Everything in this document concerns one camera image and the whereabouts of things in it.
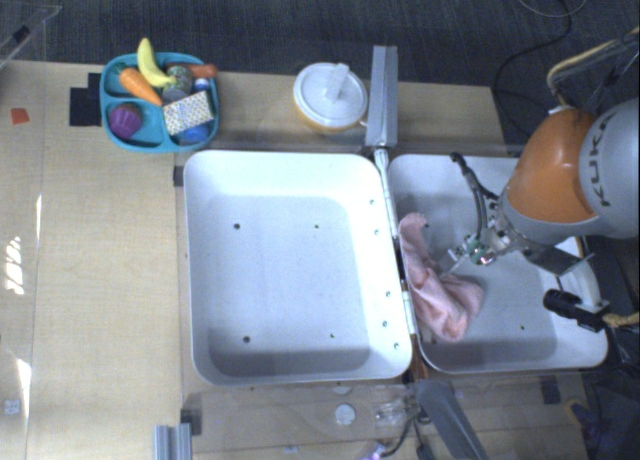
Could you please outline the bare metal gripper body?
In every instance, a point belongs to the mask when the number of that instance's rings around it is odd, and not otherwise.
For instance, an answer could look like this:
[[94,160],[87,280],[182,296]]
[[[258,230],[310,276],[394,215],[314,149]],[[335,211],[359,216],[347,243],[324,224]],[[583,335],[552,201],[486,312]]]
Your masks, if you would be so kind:
[[506,226],[480,225],[476,232],[463,241],[462,252],[474,265],[488,266],[511,247],[509,229]]

